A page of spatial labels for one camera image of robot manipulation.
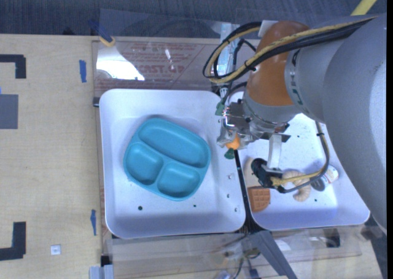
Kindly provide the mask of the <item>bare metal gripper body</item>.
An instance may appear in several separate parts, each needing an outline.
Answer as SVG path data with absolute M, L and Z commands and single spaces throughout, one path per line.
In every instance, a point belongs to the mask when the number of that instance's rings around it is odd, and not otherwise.
M 243 105 L 236 102 L 232 102 L 224 108 L 220 120 L 221 130 L 230 131 L 232 135 L 231 143 L 238 144 L 240 136 L 252 135 L 254 141 L 256 141 L 262 139 L 265 134 L 262 129 L 256 127 L 251 117 L 245 114 Z

